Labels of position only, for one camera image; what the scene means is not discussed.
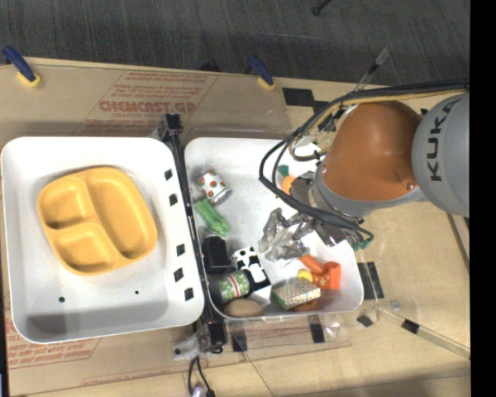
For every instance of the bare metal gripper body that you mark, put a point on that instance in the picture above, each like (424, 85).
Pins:
(302, 188)

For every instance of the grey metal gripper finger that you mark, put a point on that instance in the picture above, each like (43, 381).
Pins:
(272, 232)
(289, 251)

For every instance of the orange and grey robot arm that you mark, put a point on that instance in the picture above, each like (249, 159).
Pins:
(368, 155)

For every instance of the orange carrot with green top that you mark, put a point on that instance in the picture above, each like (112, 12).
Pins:
(287, 182)

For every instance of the orange sausage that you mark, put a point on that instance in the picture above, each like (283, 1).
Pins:
(311, 262)

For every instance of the yellow ball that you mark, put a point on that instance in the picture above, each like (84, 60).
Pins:
(305, 274)

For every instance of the black and white cow carton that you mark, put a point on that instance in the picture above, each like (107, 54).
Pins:
(254, 269)

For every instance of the patterned box with green sides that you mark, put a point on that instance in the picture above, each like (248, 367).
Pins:
(295, 294)

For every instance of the orange cup with star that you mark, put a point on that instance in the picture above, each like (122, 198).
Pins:
(330, 277)

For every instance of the black rounded block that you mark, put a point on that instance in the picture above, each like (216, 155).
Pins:
(216, 254)

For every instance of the green asparagus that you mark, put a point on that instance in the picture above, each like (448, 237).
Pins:
(213, 217)

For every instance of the green and white can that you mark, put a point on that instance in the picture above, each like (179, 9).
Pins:
(231, 285)

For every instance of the white plastic tray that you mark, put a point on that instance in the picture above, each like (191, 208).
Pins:
(239, 159)
(107, 312)

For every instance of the brown potato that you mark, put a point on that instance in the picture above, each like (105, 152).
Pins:
(244, 307)

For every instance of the white can with red tomatoes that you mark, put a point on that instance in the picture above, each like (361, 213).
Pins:
(213, 186)

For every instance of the yellow divided plate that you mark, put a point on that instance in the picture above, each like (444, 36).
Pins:
(107, 205)

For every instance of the brown cardboard board red print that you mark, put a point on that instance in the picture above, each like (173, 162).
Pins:
(66, 97)

